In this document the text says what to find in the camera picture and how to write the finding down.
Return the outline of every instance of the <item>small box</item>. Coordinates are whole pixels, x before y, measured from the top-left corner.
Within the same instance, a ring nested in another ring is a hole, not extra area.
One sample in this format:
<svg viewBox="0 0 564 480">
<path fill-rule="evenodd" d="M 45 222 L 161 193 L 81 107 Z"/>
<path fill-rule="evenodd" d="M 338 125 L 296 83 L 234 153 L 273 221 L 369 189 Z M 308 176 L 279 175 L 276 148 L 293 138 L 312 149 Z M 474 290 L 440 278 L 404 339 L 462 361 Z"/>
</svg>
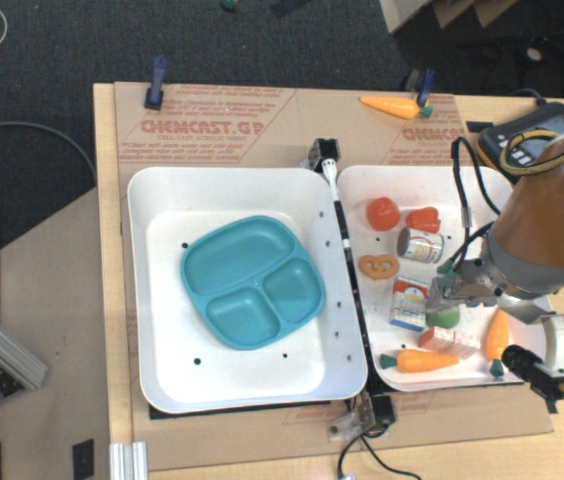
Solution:
<svg viewBox="0 0 564 480">
<path fill-rule="evenodd" d="M 411 331 L 426 328 L 425 303 L 428 286 L 420 281 L 398 276 L 393 284 L 393 305 L 389 323 Z"/>
<path fill-rule="evenodd" d="M 441 352 L 460 359 L 468 359 L 480 350 L 480 340 L 460 332 L 431 327 L 418 340 L 418 347 L 431 352 Z"/>
</svg>

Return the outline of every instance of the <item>blue clamp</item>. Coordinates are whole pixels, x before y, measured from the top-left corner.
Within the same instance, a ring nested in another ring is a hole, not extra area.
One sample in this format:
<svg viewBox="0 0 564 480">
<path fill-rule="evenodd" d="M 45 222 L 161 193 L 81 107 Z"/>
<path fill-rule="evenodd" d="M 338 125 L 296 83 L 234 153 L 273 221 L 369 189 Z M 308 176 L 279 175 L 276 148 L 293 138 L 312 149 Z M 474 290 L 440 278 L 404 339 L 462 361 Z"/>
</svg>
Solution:
<svg viewBox="0 0 564 480">
<path fill-rule="evenodd" d="M 156 57 L 153 61 L 153 77 L 151 78 L 151 87 L 146 91 L 144 99 L 144 107 L 152 110 L 160 110 L 162 108 L 162 83 L 166 73 L 166 58 Z"/>
<path fill-rule="evenodd" d="M 418 91 L 417 104 L 419 107 L 424 107 L 426 102 L 429 100 L 429 94 L 431 94 L 431 89 L 433 89 L 433 79 L 435 72 L 432 69 L 427 68 L 424 70 L 422 79 L 420 81 L 420 89 Z"/>
</svg>

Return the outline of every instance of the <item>teal divided plate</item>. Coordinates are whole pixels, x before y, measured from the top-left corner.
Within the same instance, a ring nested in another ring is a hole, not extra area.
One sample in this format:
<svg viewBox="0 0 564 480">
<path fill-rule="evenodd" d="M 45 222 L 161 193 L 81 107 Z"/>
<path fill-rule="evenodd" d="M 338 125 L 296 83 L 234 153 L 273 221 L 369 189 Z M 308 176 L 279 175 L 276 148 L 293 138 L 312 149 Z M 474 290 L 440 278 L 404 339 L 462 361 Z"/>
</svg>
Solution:
<svg viewBox="0 0 564 480">
<path fill-rule="evenodd" d="M 191 244 L 185 289 L 226 345 L 254 350 L 302 327 L 324 306 L 324 283 L 297 237 L 265 216 L 242 219 Z"/>
</svg>

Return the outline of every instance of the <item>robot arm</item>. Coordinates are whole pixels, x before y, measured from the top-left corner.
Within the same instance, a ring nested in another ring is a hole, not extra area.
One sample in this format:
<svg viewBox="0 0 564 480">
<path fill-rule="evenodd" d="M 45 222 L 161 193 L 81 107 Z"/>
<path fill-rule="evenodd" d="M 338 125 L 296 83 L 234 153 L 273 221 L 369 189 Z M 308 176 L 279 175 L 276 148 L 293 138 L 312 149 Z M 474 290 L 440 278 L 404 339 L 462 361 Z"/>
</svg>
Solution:
<svg viewBox="0 0 564 480">
<path fill-rule="evenodd" d="M 426 307 L 438 313 L 460 304 L 498 305 L 525 323 L 542 323 L 545 361 L 512 345 L 503 362 L 554 401 L 564 399 L 564 315 L 546 311 L 536 299 L 564 287 L 564 139 L 550 142 L 526 172 L 516 174 L 521 178 L 499 217 L 476 233 L 484 238 L 479 257 L 441 266 Z"/>
</svg>

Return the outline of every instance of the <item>wooden table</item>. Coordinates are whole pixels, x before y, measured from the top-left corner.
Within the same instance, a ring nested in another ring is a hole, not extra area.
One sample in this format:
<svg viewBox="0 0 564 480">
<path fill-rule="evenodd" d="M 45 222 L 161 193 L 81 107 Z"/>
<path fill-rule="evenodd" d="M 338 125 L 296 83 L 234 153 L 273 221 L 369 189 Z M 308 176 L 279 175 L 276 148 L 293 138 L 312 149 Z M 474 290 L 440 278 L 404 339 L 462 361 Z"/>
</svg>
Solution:
<svg viewBox="0 0 564 480">
<path fill-rule="evenodd" d="M 457 96 L 463 122 L 505 122 L 534 108 L 531 98 Z M 98 167 L 98 195 L 102 247 L 103 297 L 106 326 L 109 431 L 111 443 L 134 441 L 126 334 L 123 248 L 120 234 L 120 197 L 112 84 L 94 86 Z M 551 296 L 564 312 L 564 290 Z M 554 432 L 529 437 L 493 439 L 378 451 L 390 466 L 414 471 L 424 479 L 458 478 L 564 478 L 564 403 L 551 416 Z M 244 464 L 152 472 L 152 479 L 260 480 L 336 478 L 337 455 L 250 462 Z M 359 480 L 393 478 L 368 453 L 350 453 L 345 472 Z"/>
</svg>

